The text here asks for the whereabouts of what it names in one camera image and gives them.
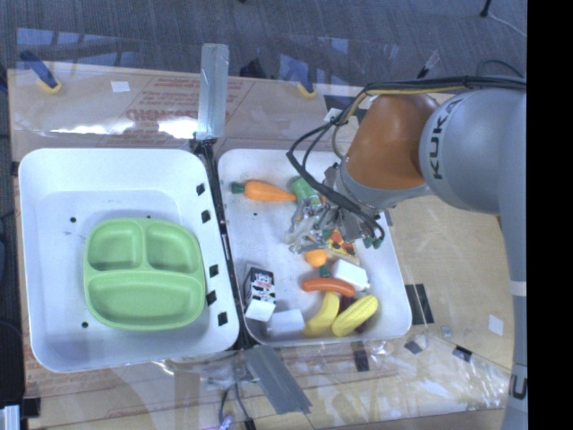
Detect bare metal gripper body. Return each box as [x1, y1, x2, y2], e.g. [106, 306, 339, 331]
[295, 196, 363, 245]

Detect orange carrot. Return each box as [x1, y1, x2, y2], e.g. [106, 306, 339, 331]
[229, 179, 298, 204]

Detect small orange fruit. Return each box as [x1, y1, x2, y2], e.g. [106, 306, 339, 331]
[304, 248, 329, 269]

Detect white box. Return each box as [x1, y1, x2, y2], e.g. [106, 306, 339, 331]
[267, 308, 307, 337]

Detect green bottle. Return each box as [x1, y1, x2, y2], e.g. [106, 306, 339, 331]
[289, 176, 324, 206]

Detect brown cardboard board, red print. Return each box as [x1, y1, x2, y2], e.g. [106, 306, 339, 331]
[6, 63, 516, 430]

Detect pizza slice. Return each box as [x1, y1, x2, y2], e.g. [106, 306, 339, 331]
[324, 230, 361, 262]

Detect yellow corn cob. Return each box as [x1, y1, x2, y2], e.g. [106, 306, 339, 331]
[330, 294, 380, 338]

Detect green divided plate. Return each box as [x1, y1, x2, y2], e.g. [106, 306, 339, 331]
[82, 217, 209, 332]

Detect white plastic tray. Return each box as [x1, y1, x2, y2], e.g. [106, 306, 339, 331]
[17, 147, 241, 374]
[217, 148, 414, 348]

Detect cow print milk carton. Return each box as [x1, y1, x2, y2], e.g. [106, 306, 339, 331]
[242, 263, 278, 323]

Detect yellow banana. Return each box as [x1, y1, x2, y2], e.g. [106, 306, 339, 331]
[303, 290, 341, 338]

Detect white carton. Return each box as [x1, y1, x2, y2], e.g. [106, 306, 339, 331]
[332, 258, 372, 293]

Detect orange sausage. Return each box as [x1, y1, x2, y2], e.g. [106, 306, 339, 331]
[300, 276, 357, 298]

